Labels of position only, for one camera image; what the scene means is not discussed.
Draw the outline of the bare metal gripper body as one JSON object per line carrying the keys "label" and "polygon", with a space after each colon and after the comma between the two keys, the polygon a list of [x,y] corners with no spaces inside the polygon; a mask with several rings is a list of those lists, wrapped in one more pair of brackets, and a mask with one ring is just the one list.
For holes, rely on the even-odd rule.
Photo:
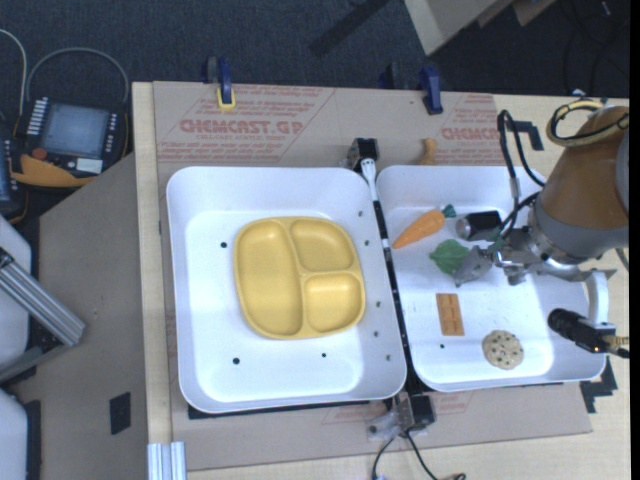
{"label": "bare metal gripper body", "polygon": [[536,275],[553,276],[569,282],[584,280],[584,272],[579,268],[583,259],[563,251],[532,226],[512,230],[492,253],[492,260],[503,270],[511,286]]}

